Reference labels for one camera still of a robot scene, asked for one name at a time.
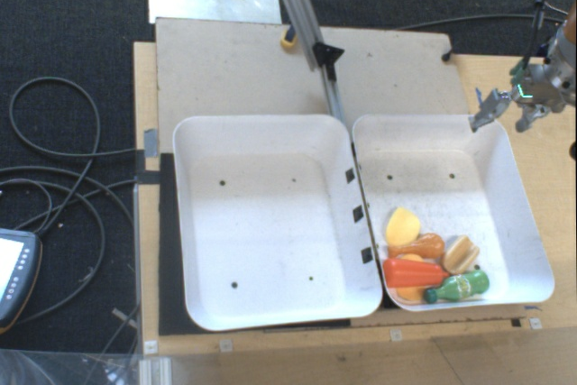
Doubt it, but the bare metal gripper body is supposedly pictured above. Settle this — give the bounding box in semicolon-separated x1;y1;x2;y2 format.
510;61;577;113

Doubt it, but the red ketchup bottle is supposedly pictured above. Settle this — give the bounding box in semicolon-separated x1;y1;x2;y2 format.
382;257;451;289

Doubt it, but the thin black rod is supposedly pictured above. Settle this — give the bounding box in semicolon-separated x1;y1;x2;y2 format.
350;140;385;285

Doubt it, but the tan hot dog bun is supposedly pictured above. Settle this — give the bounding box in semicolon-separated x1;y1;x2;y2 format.
442;234;481;276

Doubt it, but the yellow potato chip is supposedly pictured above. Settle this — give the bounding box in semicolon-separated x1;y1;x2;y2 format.
385;206;422;248

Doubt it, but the orange round toy food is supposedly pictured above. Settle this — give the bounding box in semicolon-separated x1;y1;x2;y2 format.
396;252;430;303

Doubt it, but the green bottle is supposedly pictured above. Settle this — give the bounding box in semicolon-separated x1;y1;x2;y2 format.
424;269;491;305

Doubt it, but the brown chicken drumstick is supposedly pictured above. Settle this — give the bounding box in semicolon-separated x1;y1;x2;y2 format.
388;233;446;261

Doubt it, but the white plastic tray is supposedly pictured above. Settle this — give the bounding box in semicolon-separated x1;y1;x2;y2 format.
172;114;385;333
351;113;556;313

